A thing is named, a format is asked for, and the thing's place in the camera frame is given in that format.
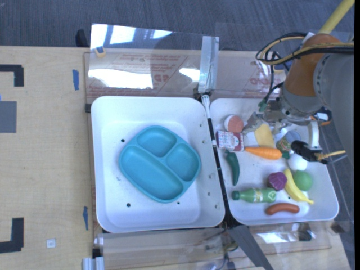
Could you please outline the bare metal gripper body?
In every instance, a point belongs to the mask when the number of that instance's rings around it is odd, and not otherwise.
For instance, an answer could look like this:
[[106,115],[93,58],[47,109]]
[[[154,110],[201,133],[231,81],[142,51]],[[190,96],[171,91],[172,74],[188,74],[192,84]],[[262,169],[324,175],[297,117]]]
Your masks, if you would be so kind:
[[307,125],[311,115],[311,112],[301,111],[284,99],[276,99],[268,101],[263,119],[270,123]]

